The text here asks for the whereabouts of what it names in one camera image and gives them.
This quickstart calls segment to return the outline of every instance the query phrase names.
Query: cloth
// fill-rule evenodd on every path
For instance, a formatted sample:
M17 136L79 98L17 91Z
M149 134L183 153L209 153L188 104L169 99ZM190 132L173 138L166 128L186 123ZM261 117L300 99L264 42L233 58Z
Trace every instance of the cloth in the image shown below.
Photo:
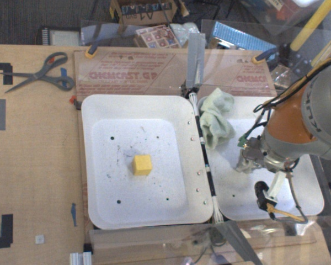
M225 118L233 104L232 95L216 88L200 107L200 126L209 149L214 149L235 136L233 126Z

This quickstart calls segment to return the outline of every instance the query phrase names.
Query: white tray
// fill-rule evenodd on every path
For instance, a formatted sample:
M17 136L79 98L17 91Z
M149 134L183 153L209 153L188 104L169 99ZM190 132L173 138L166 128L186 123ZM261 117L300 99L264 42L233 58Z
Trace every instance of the white tray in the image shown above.
M266 97L235 97L234 107L227 114L228 121L236 131L235 138L217 146L214 150L207 151L220 210L231 220L268 218L268 213L257 206L254 185L257 181L265 181L270 186L274 174L267 169L255 170L252 174L238 173L234 170L240 151L240 147L237 146L238 139L253 126L257 117L253 109L268 99ZM261 132L262 129L257 128L250 136L256 137ZM302 156L294 169L293 184L303 212L306 215L319 214L323 210L324 199L309 155ZM277 209L299 215L291 196L288 180L285 181L277 198Z
M82 120L88 212L95 226L193 224L211 217L211 193L188 100L92 95L82 103ZM142 154L151 155L153 170L134 176L132 159Z

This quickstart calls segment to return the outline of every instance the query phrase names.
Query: wooden surface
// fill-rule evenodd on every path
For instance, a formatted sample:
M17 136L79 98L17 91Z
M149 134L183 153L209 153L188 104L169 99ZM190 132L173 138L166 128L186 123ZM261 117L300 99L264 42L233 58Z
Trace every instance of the wooden surface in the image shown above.
M73 51L78 48L0 45L0 62L14 72L35 72L56 51L68 54L62 67L73 77ZM60 68L50 72L60 76ZM24 79L15 78L14 84ZM0 131L1 215L13 214L13 243L0 249L0 264L68 264L70 253L82 252L84 226L77 111L69 102L75 90L63 92L36 81L4 94L6 130ZM71 207L76 204L77 226ZM35 244L36 235L45 243Z

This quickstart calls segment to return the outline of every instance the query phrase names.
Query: small white block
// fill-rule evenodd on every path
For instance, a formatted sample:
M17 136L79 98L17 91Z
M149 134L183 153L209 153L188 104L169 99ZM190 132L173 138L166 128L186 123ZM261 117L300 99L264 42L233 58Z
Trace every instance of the small white block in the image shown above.
M45 242L44 235L35 236L35 244L42 245Z

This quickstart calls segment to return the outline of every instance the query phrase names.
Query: gray floor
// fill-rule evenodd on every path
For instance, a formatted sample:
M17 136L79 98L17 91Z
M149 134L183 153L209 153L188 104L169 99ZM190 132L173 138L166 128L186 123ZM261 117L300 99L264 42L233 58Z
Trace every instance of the gray floor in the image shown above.
M110 22L108 11L110 0L98 0L93 10L95 0L0 0L0 44L35 44L38 29L45 25L50 27L80 27L84 20L97 20L101 22ZM234 4L229 17L226 19L229 1L224 1L217 20L225 20L229 25L235 23L257 24L257 20L248 13L248 11L237 1ZM191 15L184 21L195 21L201 29L203 19L211 19L216 7L193 4L189 6ZM306 20L297 26L304 26ZM318 27L318 30L331 32L331 11ZM277 44L277 38L267 33L258 32L260 38ZM320 38L312 37L308 42L305 53L308 56L312 52L311 46L320 43ZM326 208L323 212L325 216L331 216L331 161L321 160L322 176L321 187L327 197ZM324 228L325 237L331 253L331 222L321 223Z

